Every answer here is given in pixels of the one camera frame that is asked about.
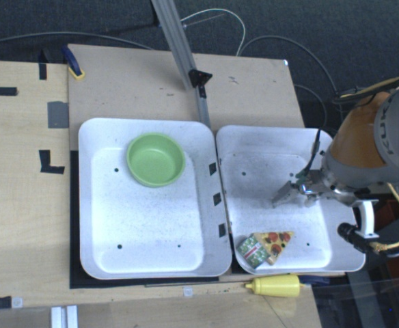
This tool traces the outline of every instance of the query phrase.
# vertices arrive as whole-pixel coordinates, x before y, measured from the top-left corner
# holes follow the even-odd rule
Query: wooden table
[[[94,46],[72,46],[72,49],[83,55],[87,55],[87,50],[89,57],[101,50],[120,51]],[[154,86],[162,95],[159,100],[171,101],[171,105],[167,106],[170,112],[163,113],[158,107],[148,107],[146,111],[146,103],[150,100],[150,94],[146,93],[145,102],[136,100],[135,107],[113,116],[196,120],[195,108],[186,106],[190,100],[183,101],[180,84],[173,81],[177,79],[178,70],[170,53],[128,49],[121,52],[128,53],[130,60],[135,57],[137,62],[147,64],[150,72],[152,67],[161,70],[159,67],[165,66],[164,72],[157,71],[159,76],[154,80],[135,77],[134,92],[124,94],[133,98],[140,94],[141,88]],[[197,64],[217,79],[215,82],[212,79],[207,87],[214,131],[226,124],[303,127],[290,73],[286,66],[283,68],[278,63],[283,61],[216,55],[195,57]],[[274,82],[271,82],[271,68],[278,71],[275,82],[279,83],[279,93],[274,91]],[[220,277],[219,282],[192,285],[191,298],[183,297],[180,285],[69,289],[70,150],[75,140],[70,132],[74,132],[80,121],[98,114],[83,111],[77,115],[79,97],[70,95],[71,91],[76,93],[73,87],[85,88],[98,79],[96,74],[92,78],[92,70],[89,70],[86,80],[71,84],[75,80],[62,64],[47,64],[46,71],[47,79],[41,80],[38,64],[0,61],[0,87],[18,90],[17,96],[0,96],[0,297],[20,297],[24,308],[80,305],[80,322],[86,321],[86,327],[98,327],[98,320],[107,322],[107,317],[113,327],[132,317],[138,327],[142,324],[146,327],[185,327],[187,324],[208,327],[209,323],[214,323],[214,327],[227,327],[225,322],[231,322],[233,327],[246,327],[253,319],[269,325],[277,323],[278,327],[320,327],[310,288],[302,288],[298,298],[261,297],[244,287],[244,282],[252,278],[250,275],[228,273]],[[111,86],[118,86],[117,81],[111,82]],[[248,100],[249,89],[256,92],[253,98],[257,100]],[[52,102],[70,104],[70,130],[49,128],[47,107]],[[41,172],[40,150],[50,150],[51,165],[64,167],[64,172]],[[10,315],[13,314],[1,317],[6,320]]]

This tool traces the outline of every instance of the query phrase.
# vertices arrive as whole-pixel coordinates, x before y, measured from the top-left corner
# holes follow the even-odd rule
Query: green bowl
[[[160,133],[146,133],[132,140],[126,161],[134,178],[147,187],[173,183],[181,176],[186,164],[180,145]]]

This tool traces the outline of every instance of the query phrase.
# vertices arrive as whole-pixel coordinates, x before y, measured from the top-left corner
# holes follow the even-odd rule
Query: yellow bottle
[[[245,284],[245,287],[259,295],[298,297],[301,285],[297,275],[276,275],[254,278],[251,283]]]

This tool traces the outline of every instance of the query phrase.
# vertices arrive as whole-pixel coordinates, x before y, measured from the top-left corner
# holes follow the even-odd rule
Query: white tray
[[[365,255],[337,233],[342,222],[355,224],[352,208],[335,200],[304,205],[305,196],[272,208],[272,198],[309,161],[316,129],[224,126],[217,133],[217,150],[234,245],[253,232],[293,231],[286,250],[273,265],[251,268],[236,251],[249,273],[357,271]],[[320,136],[320,150],[331,143]],[[316,157],[312,169],[320,167]]]
[[[139,184],[126,164],[128,143],[149,132],[169,135],[185,153],[183,174],[165,187]],[[207,126],[88,120],[79,130],[79,180],[81,263],[92,277],[210,277],[229,269],[215,138]]]

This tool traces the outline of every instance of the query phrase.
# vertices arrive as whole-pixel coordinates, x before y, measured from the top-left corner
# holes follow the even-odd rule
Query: toy pizza slice
[[[265,248],[271,255],[266,259],[266,261],[273,265],[277,261],[280,254],[285,250],[290,239],[294,235],[294,232],[266,232],[254,233],[253,235],[263,246],[263,248]]]

